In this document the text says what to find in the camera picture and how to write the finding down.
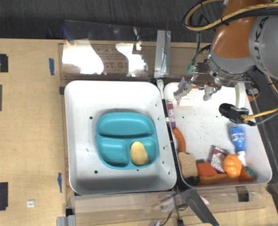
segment black corner marker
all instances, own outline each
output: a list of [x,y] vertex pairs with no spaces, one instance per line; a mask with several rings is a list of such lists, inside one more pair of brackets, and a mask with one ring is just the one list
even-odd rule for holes
[[8,72],[8,56],[6,54],[0,54],[0,73]]
[[8,207],[8,182],[0,183],[0,211]]

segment blue tray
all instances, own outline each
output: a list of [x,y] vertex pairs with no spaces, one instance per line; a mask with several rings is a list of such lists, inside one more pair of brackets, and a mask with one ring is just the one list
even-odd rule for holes
[[[131,145],[144,144],[149,164],[136,166],[130,157]],[[115,169],[138,169],[152,165],[159,154],[153,122],[140,113],[116,112],[101,116],[96,125],[96,144],[100,160]]]

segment carrot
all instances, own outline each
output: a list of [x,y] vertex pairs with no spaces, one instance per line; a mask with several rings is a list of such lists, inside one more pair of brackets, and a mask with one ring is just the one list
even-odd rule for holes
[[174,134],[174,136],[177,140],[177,143],[178,143],[178,152],[186,153],[186,142],[185,142],[185,138],[182,135],[181,131],[178,128],[174,127],[172,129],[172,133]]

